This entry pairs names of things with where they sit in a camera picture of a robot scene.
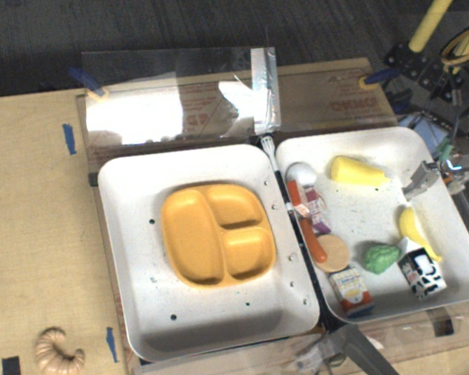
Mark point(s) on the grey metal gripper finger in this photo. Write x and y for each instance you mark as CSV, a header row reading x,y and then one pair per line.
x,y
416,191
425,172

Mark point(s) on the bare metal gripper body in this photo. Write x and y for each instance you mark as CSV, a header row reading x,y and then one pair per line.
x,y
467,162

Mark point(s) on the yellow banana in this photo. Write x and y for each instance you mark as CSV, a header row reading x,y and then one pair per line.
x,y
411,225

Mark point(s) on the white plastic tray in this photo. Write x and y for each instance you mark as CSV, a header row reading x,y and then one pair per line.
x,y
371,216
140,254

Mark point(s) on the yellow cheese wedge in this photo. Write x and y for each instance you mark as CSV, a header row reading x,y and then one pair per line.
x,y
354,173

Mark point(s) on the green broccoli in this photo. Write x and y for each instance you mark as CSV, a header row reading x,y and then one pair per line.
x,y
381,258

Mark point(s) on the black and white milk carton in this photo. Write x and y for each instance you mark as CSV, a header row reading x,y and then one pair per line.
x,y
424,277

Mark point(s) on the purple and white packet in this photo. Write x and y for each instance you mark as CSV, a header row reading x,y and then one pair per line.
x,y
318,210

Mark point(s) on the tan round biscuit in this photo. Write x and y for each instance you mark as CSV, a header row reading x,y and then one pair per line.
x,y
336,252

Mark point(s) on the orange sausage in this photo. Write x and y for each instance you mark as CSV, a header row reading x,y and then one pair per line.
x,y
311,236

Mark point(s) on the white round-capped bottle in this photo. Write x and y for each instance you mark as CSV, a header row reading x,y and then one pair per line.
x,y
301,172

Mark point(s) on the orange and white carton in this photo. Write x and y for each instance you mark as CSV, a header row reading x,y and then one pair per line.
x,y
353,291

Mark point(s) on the orange divided plate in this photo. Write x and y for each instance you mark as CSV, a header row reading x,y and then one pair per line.
x,y
189,235

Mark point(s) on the tan croissant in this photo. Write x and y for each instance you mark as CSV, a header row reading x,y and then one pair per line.
x,y
53,360

